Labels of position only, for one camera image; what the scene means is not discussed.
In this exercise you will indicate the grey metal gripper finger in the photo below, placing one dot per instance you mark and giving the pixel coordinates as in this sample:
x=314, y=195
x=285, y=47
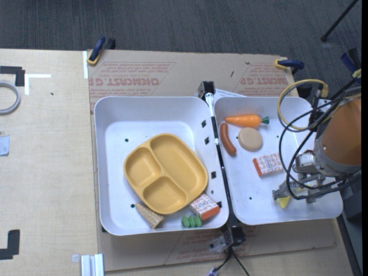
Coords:
x=280, y=192
x=311, y=197

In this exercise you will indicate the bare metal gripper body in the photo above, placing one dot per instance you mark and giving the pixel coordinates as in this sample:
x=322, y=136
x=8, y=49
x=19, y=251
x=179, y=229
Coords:
x=304, y=161

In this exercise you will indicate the yellow banana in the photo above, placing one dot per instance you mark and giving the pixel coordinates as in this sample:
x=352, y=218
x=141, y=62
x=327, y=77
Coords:
x=284, y=202

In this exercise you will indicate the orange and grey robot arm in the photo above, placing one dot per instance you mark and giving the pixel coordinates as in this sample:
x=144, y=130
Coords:
x=342, y=137

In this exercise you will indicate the white plastic tray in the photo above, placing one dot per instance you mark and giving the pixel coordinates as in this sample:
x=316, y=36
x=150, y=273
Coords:
x=115, y=154
x=253, y=194

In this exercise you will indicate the orange and white carton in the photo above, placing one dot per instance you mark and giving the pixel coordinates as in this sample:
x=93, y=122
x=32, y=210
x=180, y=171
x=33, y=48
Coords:
x=268, y=164
x=204, y=207

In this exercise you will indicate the beige round biscuit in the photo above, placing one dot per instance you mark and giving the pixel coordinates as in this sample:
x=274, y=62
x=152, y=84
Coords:
x=250, y=139

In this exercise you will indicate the thin black and white rod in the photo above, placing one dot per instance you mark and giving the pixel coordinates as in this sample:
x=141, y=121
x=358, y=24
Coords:
x=222, y=165

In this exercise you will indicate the orange carrot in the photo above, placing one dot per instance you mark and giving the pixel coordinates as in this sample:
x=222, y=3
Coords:
x=244, y=120

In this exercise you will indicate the red-brown sausage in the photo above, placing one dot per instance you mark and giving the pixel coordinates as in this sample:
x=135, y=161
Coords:
x=227, y=141

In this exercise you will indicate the green pea pod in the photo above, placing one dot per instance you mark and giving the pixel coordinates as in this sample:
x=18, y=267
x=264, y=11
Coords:
x=191, y=221

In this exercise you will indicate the white paper sheet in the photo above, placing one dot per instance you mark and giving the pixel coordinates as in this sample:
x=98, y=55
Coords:
x=230, y=93

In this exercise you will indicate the yellow divided plate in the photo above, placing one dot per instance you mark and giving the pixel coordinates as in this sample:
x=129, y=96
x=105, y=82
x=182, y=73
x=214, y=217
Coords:
x=169, y=160

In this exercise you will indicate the tan bread wedge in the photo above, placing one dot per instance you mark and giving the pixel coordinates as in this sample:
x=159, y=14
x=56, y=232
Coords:
x=150, y=216

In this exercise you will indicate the brown cardboard board, red print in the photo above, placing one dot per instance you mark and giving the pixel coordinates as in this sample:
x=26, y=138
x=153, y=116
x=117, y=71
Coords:
x=178, y=70

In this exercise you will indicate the white tape roll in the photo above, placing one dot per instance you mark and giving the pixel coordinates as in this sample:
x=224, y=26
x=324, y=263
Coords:
x=17, y=99

